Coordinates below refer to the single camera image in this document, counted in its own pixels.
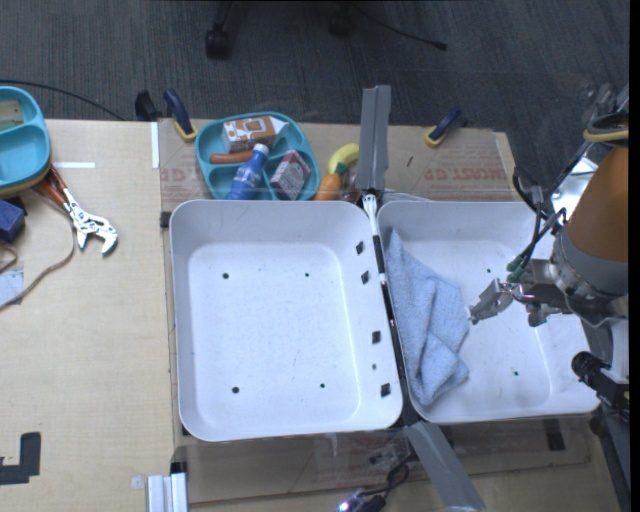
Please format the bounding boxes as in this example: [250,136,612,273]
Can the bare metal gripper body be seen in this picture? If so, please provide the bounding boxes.
[514,258,584,315]

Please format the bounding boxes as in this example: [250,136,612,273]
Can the blue divided plate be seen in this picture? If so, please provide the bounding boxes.
[0,85,53,187]

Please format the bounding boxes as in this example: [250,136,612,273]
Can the orange toy sausage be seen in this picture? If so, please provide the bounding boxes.
[208,149,254,166]

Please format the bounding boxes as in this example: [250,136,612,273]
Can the black cylinder on white bracket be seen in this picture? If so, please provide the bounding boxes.
[571,295,630,411]

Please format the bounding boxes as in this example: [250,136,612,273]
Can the orange handled metal pliers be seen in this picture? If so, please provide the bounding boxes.
[35,166,120,257]

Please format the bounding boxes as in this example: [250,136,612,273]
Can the orange carrot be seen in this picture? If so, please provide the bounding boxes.
[314,161,350,202]

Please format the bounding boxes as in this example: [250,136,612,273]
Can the dark blue block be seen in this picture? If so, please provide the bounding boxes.
[0,198,27,244]

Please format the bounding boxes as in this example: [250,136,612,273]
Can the blue bottle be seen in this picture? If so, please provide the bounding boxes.
[224,143,272,202]

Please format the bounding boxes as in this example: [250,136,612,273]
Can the teal divided plate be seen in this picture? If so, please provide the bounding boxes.
[194,110,322,202]

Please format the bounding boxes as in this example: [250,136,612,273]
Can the brown and white carton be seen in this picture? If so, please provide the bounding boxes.
[220,115,290,154]

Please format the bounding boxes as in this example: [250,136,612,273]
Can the black office chair base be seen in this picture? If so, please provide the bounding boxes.
[204,0,449,62]

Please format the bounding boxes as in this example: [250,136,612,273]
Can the pink carton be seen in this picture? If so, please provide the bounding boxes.
[269,149,313,201]

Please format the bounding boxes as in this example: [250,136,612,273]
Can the white plastic tray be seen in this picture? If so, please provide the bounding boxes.
[168,199,404,443]
[375,199,603,425]

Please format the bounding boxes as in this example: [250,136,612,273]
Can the yellow banana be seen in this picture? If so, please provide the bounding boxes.
[326,142,362,176]

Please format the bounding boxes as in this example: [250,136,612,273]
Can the light blue towel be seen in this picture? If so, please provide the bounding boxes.
[384,228,472,407]

